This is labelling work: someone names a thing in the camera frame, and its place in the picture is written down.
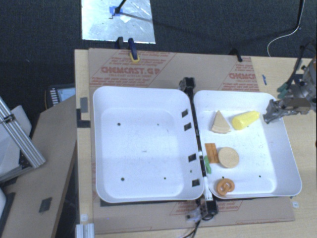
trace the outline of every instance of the aluminum foil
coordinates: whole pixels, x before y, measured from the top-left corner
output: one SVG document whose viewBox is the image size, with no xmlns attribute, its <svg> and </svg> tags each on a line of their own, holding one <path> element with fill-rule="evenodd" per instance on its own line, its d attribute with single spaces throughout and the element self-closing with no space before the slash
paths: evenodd
<svg viewBox="0 0 317 238">
<path fill-rule="evenodd" d="M 83 40 L 116 41 L 122 36 L 137 43 L 155 44 L 150 0 L 127 0 L 119 15 L 113 9 L 122 0 L 81 0 Z"/>
</svg>

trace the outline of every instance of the toy donut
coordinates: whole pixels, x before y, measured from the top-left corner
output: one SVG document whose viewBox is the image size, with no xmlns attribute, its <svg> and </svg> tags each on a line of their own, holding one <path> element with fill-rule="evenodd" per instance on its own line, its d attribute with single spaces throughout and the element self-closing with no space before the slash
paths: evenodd
<svg viewBox="0 0 317 238">
<path fill-rule="evenodd" d="M 217 184 L 217 192 L 221 195 L 224 196 L 228 192 L 232 192 L 234 190 L 234 182 L 230 179 L 222 179 L 220 182 Z"/>
</svg>

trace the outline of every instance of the brown cardboard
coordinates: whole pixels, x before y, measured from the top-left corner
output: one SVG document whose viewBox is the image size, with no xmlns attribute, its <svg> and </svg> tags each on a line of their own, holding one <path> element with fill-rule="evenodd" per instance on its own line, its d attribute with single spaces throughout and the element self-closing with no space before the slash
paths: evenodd
<svg viewBox="0 0 317 238">
<path fill-rule="evenodd" d="M 184 77 L 194 77 L 195 92 L 205 90 L 258 91 L 250 57 L 239 63 L 234 56 L 139 52 L 133 63 L 128 51 L 89 50 L 90 98 L 103 85 L 178 88 Z M 94 141 L 93 112 L 91 140 Z M 92 144 L 93 222 L 96 234 L 190 228 L 186 216 L 194 201 L 105 204 L 96 193 L 95 154 Z M 293 221 L 289 198 L 261 198 L 218 202 L 219 214 L 202 226 Z"/>
</svg>

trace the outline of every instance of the metal clamp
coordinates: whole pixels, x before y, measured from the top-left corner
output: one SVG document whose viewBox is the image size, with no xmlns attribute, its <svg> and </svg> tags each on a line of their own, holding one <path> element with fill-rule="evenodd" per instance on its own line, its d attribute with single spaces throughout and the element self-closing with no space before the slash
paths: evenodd
<svg viewBox="0 0 317 238">
<path fill-rule="evenodd" d="M 9 114 L 8 116 L 2 118 L 2 121 L 0 121 L 0 124 L 1 124 L 1 123 L 4 123 L 4 122 L 5 122 L 5 123 L 8 123 L 8 122 L 11 122 L 11 121 L 13 121 L 13 120 L 15 120 L 14 114 Z"/>
<path fill-rule="evenodd" d="M 77 224 L 76 225 L 76 238 L 94 238 L 95 237 L 95 225 L 90 224 Z"/>
<path fill-rule="evenodd" d="M 129 38 L 128 43 L 129 43 L 129 49 L 131 51 L 131 53 L 129 53 L 129 56 L 130 56 L 131 60 L 133 62 L 139 62 L 140 61 L 140 57 L 138 56 L 137 48 L 135 46 L 133 38 Z"/>
</svg>

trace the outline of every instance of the plastic clip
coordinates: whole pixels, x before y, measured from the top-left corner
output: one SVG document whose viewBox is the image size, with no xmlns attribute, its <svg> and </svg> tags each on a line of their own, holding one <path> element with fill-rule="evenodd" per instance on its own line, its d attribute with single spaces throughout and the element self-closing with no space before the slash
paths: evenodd
<svg viewBox="0 0 317 238">
<path fill-rule="evenodd" d="M 123 37 L 118 37 L 118 39 L 114 43 L 114 48 L 117 50 L 120 50 L 123 48 Z"/>
<path fill-rule="evenodd" d="M 131 53 L 129 53 L 129 56 L 130 56 L 131 60 L 133 62 L 139 62 L 140 61 L 140 57 L 138 56 L 137 48 L 135 46 L 133 38 L 129 38 L 128 43 L 129 43 L 129 49 L 131 50 Z"/>
<path fill-rule="evenodd" d="M 281 93 L 281 92 L 283 92 L 286 88 L 287 88 L 287 84 L 284 83 L 284 84 L 282 84 L 282 85 L 277 89 L 277 91 L 278 91 L 279 93 Z"/>
</svg>

